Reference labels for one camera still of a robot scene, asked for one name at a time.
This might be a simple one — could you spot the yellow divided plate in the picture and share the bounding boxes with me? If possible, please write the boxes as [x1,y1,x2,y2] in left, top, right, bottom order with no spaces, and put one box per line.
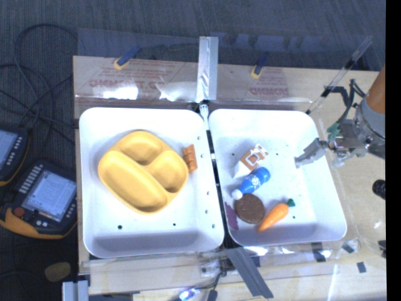
[97,129,190,216]

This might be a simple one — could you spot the orange carrot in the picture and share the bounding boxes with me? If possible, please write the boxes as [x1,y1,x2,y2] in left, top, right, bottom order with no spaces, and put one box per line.
[257,198,296,233]

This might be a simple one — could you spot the white plastic tray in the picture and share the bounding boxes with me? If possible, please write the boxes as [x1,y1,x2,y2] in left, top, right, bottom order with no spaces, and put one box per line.
[78,106,226,260]
[207,108,348,248]

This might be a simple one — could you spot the orange ribbed biscuit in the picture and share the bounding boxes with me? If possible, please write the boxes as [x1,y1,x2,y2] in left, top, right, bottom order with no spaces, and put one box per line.
[182,144,199,173]

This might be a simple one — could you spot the purple grapes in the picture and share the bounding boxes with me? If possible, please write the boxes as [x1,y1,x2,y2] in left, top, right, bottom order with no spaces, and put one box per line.
[224,201,240,231]

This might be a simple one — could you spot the white and orange carton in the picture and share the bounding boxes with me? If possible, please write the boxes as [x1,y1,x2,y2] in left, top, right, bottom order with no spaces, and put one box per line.
[232,142,270,179]

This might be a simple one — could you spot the black cylinder on white bracket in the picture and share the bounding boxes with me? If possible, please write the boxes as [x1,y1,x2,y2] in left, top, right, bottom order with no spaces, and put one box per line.
[372,178,387,201]

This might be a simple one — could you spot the brown cardboard board red print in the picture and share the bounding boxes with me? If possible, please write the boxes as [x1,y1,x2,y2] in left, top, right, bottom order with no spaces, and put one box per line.
[72,55,387,295]

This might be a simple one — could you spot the dull yellow oval object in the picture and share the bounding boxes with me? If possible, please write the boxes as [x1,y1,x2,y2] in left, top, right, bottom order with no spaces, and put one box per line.
[44,261,72,283]

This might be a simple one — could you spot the brown round biscuit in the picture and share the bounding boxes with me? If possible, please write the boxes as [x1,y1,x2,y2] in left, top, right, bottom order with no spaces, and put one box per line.
[234,193,266,224]

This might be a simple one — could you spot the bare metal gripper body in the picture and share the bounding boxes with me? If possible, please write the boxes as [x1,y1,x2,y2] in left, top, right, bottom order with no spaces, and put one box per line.
[327,119,378,161]

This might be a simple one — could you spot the blue bottle white cap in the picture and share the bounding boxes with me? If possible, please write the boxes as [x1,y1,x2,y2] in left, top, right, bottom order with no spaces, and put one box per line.
[231,166,271,201]

